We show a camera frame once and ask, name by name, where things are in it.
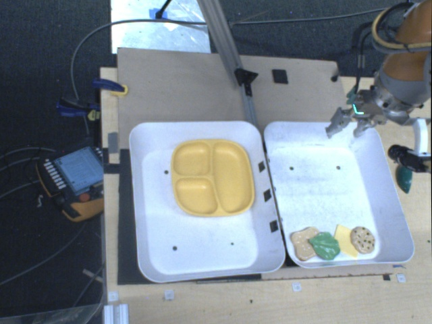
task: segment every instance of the controller screen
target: controller screen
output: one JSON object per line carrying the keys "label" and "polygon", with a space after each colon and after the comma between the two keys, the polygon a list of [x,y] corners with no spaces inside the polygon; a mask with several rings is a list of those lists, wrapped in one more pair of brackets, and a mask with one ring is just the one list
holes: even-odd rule
{"label": "controller screen", "polygon": [[75,195],[86,192],[90,186],[103,180],[101,161],[89,146],[59,157],[54,164]]}

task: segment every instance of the black floor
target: black floor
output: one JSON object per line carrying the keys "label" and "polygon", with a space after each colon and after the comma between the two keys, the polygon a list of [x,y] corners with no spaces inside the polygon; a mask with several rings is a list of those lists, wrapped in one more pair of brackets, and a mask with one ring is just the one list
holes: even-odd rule
{"label": "black floor", "polygon": [[[388,7],[405,0],[221,0],[229,21],[263,12],[255,20],[333,16]],[[80,118],[59,117],[60,96],[74,98],[69,66],[80,40],[110,21],[110,0],[0,0],[0,157],[24,146],[59,150],[81,141]],[[376,13],[324,22],[297,22],[233,27],[241,54],[326,59],[338,62],[344,76],[356,74],[351,37]],[[365,46],[370,76],[383,56]],[[77,57],[76,82],[83,101],[93,102],[90,83],[101,66],[115,66],[108,30],[95,35]],[[99,126],[90,125],[96,140]],[[8,167],[20,159],[43,157],[35,150],[0,159],[0,196],[34,179],[34,161]],[[101,225],[97,217],[48,263],[5,284],[65,246],[82,229],[68,221],[46,198],[38,206],[38,186],[0,199],[0,317],[69,308],[102,264]],[[95,304],[101,285],[94,282],[78,305]]]}

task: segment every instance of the yellow cheese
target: yellow cheese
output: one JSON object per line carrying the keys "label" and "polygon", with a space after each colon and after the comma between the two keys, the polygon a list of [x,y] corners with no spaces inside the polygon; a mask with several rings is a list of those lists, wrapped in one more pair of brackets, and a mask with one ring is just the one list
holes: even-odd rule
{"label": "yellow cheese", "polygon": [[340,224],[337,225],[335,231],[335,239],[339,242],[340,250],[343,253],[347,254],[348,256],[357,258],[358,251],[351,244],[350,234],[351,234],[350,228],[344,227]]}

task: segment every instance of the toy cookie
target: toy cookie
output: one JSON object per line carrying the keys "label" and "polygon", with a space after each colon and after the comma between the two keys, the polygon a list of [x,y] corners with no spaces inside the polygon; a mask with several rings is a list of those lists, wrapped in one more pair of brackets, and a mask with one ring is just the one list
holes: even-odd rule
{"label": "toy cookie", "polygon": [[309,239],[313,249],[322,259],[333,260],[339,253],[339,242],[329,233],[323,232]]}
{"label": "toy cookie", "polygon": [[355,227],[350,234],[351,243],[360,253],[372,253],[375,249],[375,237],[365,227]]}
{"label": "toy cookie", "polygon": [[307,261],[317,255],[308,240],[316,236],[318,233],[319,230],[317,228],[309,227],[291,234],[291,241],[294,245],[294,250],[298,259],[301,261]]}

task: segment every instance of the black square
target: black square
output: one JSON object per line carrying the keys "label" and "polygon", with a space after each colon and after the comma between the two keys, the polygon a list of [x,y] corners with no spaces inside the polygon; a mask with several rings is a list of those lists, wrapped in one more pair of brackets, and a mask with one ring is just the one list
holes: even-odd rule
{"label": "black square", "polygon": [[288,75],[285,70],[271,70],[274,83],[288,84]]}

